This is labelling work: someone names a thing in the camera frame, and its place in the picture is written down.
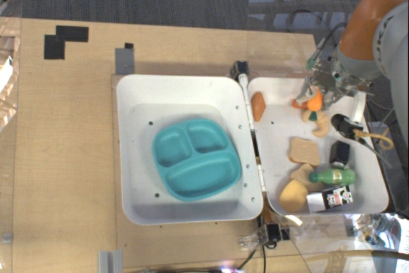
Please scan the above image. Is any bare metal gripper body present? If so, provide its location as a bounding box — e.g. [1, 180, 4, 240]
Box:
[307, 53, 374, 97]

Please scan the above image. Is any orange carrot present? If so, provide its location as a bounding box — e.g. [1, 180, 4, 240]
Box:
[292, 88, 324, 111]

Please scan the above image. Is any beige and green toy food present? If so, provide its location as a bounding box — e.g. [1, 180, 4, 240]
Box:
[302, 108, 321, 123]

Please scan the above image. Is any beige croissant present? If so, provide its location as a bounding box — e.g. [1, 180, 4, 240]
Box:
[311, 111, 330, 139]

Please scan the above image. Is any white plastic tray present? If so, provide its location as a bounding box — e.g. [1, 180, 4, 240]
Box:
[115, 74, 265, 227]
[247, 76, 390, 217]

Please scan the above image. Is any orange brown toy sausage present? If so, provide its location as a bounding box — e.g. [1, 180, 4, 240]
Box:
[251, 91, 267, 123]

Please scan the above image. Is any black cube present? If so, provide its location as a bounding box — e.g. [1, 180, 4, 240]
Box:
[329, 140, 351, 165]

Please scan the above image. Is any tan bread slice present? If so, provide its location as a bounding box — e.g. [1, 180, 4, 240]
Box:
[288, 137, 321, 168]
[289, 163, 324, 193]

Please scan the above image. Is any thin black and white rod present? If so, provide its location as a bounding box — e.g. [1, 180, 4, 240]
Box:
[238, 73, 268, 193]

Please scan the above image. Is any green bottle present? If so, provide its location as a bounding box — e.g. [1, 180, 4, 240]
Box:
[308, 168, 357, 187]

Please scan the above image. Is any black and white carton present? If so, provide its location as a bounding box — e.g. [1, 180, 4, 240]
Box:
[305, 185, 355, 213]

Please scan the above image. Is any yellow rounded toy food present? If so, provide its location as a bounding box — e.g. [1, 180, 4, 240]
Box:
[279, 178, 309, 213]

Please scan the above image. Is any teal divided plate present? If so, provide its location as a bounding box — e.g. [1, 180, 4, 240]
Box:
[151, 119, 243, 203]

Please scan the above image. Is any black cylinder on white bracket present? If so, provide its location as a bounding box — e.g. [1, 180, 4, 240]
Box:
[330, 91, 367, 140]

